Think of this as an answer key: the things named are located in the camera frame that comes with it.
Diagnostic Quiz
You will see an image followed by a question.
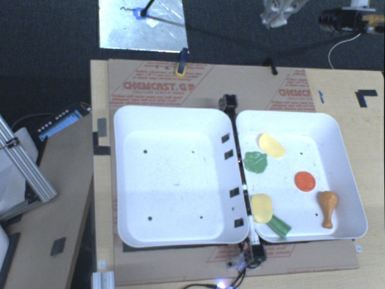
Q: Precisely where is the brown cardboard board red print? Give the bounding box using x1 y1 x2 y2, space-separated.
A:
106 58 360 286

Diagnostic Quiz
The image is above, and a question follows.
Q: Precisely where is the yellow oval toy food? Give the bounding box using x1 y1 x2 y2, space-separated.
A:
258 132 287 159

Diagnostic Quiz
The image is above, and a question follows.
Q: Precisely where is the thin black and white rod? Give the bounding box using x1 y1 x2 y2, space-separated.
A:
227 107 260 247

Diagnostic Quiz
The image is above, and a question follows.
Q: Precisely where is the white plastic tray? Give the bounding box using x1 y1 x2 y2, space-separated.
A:
113 104 251 249
235 110 369 243

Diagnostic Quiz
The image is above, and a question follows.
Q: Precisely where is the green toy lettuce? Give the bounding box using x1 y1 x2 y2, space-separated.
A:
242 151 268 175

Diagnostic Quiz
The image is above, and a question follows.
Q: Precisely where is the orange-red round toy tomato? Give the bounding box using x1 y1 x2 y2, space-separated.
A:
294 170 317 193

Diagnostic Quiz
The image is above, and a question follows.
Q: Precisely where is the yellow rounded toy food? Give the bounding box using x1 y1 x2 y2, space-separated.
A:
250 193 274 224

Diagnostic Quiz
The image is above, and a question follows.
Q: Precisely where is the brown toy chicken drumstick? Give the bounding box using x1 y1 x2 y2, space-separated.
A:
319 190 339 229

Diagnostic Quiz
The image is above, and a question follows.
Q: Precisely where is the green toy stalk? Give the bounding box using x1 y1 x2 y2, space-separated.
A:
266 214 292 239

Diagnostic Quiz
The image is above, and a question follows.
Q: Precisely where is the black cylinder on white bracket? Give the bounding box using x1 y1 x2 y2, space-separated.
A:
318 0 377 35

